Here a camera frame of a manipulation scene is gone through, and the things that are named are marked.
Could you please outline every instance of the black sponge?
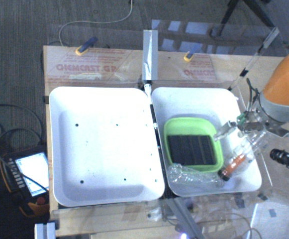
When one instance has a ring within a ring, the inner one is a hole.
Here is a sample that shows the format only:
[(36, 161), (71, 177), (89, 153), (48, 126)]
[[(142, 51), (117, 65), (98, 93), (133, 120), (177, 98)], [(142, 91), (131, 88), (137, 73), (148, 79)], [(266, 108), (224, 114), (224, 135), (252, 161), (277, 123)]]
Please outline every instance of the black sponge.
[(181, 165), (214, 165), (209, 135), (169, 135), (168, 146), (173, 163)]

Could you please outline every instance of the green plastic container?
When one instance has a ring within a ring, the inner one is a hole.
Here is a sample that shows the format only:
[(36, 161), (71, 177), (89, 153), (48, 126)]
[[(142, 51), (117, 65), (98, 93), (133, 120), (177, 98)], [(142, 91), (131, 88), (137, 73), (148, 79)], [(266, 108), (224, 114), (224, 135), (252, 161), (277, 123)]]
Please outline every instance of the green plastic container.
[(202, 118), (180, 117), (172, 118), (166, 121), (164, 125), (164, 142), (166, 146), (166, 155), (170, 164), (173, 164), (168, 136), (170, 135), (207, 135), (210, 137), (215, 163), (208, 165), (187, 165), (200, 172), (217, 172), (224, 163), (223, 152), (219, 141), (214, 141), (213, 135), (216, 129), (211, 122)]

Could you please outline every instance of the white tray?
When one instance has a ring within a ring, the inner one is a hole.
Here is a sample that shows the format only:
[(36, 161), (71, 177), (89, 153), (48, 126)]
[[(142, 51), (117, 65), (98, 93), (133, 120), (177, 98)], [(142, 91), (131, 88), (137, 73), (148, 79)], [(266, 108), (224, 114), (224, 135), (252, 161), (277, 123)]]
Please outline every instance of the white tray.
[(58, 203), (76, 207), (162, 196), (165, 182), (144, 92), (59, 87), (49, 103)]
[[(226, 89), (210, 88), (157, 88), (152, 92), (152, 101), (157, 119), (165, 167), (170, 166), (165, 155), (163, 127), (167, 120), (175, 117), (197, 117), (210, 121), (216, 129), (226, 122), (236, 121), (241, 113), (236, 97)], [(220, 140), (224, 158), (240, 144), (241, 138), (237, 130)], [(167, 176), (171, 190), (180, 197), (198, 195), (255, 191), (262, 184), (262, 177), (256, 160), (248, 169), (228, 182), (221, 188), (205, 188), (200, 185), (182, 185), (171, 182)]]

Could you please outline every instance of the clear plastic wrap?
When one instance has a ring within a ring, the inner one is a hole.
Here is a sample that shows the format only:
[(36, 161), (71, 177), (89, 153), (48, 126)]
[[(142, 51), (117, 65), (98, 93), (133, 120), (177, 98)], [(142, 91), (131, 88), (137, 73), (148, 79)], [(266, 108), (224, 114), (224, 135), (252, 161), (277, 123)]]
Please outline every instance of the clear plastic wrap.
[(194, 185), (197, 187), (220, 188), (223, 181), (217, 173), (202, 173), (195, 169), (173, 163), (168, 168), (169, 178), (172, 183)]

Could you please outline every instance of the small bottle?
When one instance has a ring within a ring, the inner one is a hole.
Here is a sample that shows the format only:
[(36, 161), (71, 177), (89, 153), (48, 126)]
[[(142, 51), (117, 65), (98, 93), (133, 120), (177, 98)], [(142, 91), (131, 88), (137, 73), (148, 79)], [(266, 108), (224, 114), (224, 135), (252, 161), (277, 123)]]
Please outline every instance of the small bottle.
[(218, 175), (224, 181), (228, 181), (233, 175), (244, 172), (249, 164), (268, 146), (265, 131), (252, 131), (243, 136), (243, 140), (233, 152), (224, 160), (223, 167)]

